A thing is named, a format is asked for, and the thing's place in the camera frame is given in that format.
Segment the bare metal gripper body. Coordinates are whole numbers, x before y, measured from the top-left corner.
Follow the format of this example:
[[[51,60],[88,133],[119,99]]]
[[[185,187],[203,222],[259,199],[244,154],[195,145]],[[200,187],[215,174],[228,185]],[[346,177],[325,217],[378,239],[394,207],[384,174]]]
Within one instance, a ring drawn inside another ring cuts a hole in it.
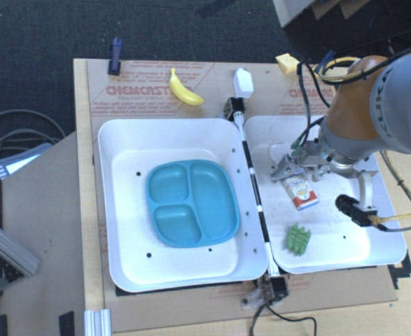
[[[320,181],[326,174],[337,174],[346,179],[358,177],[354,168],[357,161],[336,152],[325,140],[306,141],[298,146],[292,152],[292,161],[304,169],[313,182]]]

